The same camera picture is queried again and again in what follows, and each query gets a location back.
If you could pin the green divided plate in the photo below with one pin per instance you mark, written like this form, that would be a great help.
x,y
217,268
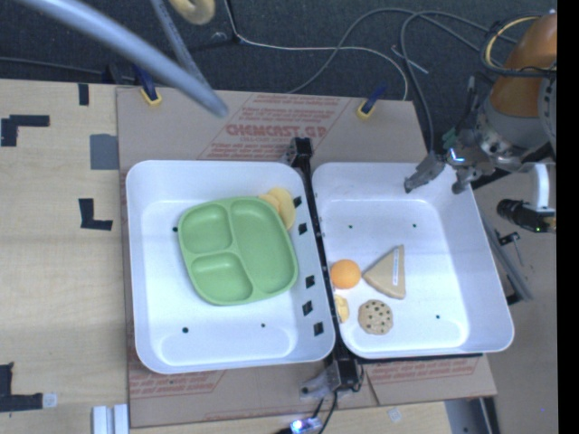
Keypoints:
x,y
253,238

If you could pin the brown chocolate chip biscuit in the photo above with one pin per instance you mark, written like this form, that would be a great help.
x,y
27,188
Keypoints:
x,y
375,317

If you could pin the small yellow toy food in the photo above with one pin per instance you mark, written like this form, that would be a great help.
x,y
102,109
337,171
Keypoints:
x,y
342,309

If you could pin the orange ball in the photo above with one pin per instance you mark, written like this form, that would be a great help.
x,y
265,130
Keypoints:
x,y
345,274

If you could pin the yellow toy chips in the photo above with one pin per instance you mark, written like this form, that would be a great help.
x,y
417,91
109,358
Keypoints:
x,y
286,201

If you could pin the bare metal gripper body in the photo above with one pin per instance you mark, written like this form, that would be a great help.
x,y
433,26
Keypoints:
x,y
484,149

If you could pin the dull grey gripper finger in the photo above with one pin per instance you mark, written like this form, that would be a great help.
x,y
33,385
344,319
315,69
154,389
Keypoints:
x,y
462,181
425,172

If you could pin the beige toy sandwich wedge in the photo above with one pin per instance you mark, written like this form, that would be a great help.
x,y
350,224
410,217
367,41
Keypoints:
x,y
389,274

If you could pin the brown cardboard board red print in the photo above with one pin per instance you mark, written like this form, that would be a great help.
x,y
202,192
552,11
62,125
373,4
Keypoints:
x,y
181,129

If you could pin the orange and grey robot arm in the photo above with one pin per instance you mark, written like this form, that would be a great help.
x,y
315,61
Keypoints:
x,y
524,84

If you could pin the black cylinder on white bracket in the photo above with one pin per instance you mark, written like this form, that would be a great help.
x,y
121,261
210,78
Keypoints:
x,y
527,215

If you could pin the white plastic tray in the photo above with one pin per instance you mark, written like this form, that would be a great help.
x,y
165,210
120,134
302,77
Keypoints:
x,y
429,323
217,333

